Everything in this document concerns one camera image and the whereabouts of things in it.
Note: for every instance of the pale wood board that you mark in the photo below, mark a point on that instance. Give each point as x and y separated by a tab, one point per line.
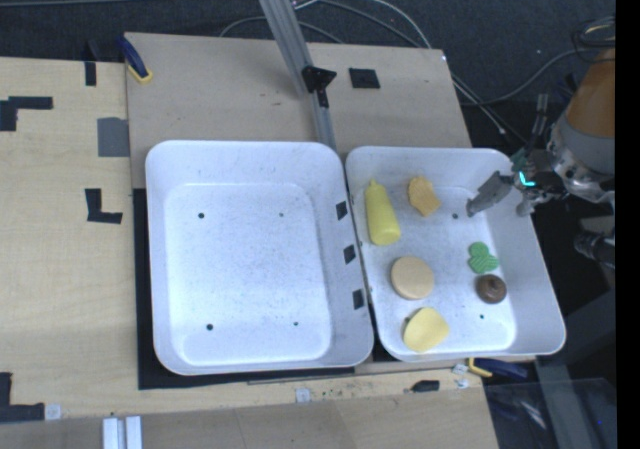
225	97

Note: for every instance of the tan round toy biscuit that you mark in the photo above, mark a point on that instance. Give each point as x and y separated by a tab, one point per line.
412	278

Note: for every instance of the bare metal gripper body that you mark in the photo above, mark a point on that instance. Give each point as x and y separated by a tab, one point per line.
582	179

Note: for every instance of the green ridged toy vegetable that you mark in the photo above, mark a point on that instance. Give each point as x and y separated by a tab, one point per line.
481	259

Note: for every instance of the brown toy doughnut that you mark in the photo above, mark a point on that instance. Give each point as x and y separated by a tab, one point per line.
491	289

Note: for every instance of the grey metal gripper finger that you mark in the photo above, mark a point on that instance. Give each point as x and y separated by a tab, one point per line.
526	204
487	194

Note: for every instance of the white plastic tray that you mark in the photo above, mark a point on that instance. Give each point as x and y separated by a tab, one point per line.
440	237
250	262

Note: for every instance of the yellow toy bottle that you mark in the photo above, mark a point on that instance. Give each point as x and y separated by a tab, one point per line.
381	214

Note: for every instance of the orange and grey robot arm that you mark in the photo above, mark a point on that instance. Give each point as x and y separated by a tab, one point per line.
595	97

